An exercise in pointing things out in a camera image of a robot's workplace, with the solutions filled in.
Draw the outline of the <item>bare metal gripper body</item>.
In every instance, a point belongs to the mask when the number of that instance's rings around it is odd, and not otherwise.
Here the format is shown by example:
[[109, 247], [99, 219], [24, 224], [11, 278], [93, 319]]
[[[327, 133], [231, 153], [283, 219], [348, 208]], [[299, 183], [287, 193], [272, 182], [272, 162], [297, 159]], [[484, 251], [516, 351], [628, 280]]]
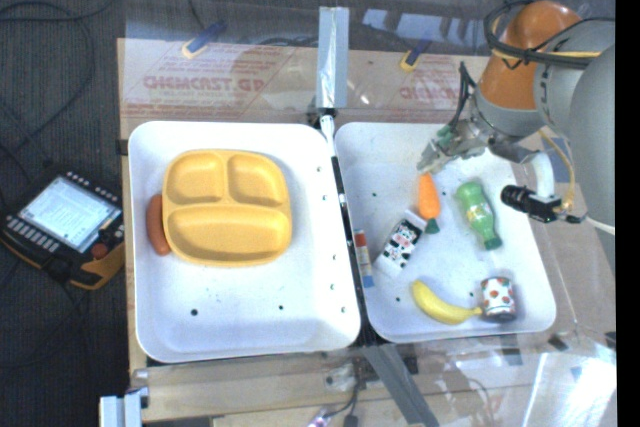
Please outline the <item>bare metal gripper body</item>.
[[488, 139], [489, 132], [473, 119], [450, 122], [437, 132], [437, 156], [441, 161], [475, 157], [484, 152]]

